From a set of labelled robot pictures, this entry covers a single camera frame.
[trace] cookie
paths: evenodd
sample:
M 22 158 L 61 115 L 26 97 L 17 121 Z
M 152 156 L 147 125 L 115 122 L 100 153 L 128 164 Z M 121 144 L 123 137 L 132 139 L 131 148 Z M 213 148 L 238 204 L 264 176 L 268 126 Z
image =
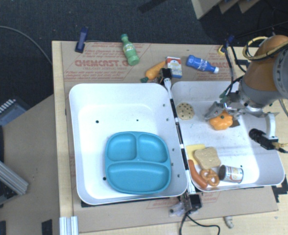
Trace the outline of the cookie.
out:
M 182 120 L 189 120 L 194 116 L 194 110 L 192 105 L 188 103 L 178 104 L 176 107 L 177 115 Z
M 196 150 L 193 153 L 194 158 L 202 169 L 208 170 L 221 165 L 217 151 L 213 147 L 207 147 L 202 150 Z

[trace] bread slice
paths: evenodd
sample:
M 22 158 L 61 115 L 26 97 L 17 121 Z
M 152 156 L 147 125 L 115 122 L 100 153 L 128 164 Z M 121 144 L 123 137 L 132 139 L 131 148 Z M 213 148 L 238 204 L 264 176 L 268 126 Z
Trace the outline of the bread slice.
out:
M 207 147 L 202 150 L 196 150 L 194 151 L 193 156 L 198 162 L 199 166 L 205 170 L 221 165 L 221 161 L 214 147 Z

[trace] can label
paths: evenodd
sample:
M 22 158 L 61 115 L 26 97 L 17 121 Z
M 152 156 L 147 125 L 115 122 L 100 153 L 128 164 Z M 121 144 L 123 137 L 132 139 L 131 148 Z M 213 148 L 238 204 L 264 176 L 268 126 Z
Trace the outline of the can label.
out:
M 233 183 L 241 183 L 243 180 L 242 168 L 222 165 L 218 172 L 219 179 Z

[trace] blue bottle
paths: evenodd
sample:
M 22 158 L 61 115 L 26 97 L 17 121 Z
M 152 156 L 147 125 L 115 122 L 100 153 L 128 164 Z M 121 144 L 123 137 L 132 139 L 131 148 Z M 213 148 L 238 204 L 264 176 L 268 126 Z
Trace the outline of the blue bottle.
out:
M 214 74 L 217 74 L 219 72 L 218 67 L 214 67 L 208 61 L 195 57 L 193 55 L 188 56 L 186 65 L 189 67 L 193 67 L 194 69 L 197 69 L 199 71 L 209 71 Z

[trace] sausage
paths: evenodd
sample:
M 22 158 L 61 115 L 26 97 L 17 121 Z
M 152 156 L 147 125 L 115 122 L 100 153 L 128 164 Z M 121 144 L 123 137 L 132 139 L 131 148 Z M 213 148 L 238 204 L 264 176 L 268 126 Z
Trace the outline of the sausage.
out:
M 195 166 L 194 166 L 194 162 L 193 160 L 189 159 L 188 160 L 188 163 L 189 163 L 189 167 L 190 167 L 190 173 L 191 173 L 191 176 L 192 176 L 192 179 L 197 182 L 197 184 L 205 189 L 207 187 L 207 182 L 197 173 L 196 169 L 195 169 Z

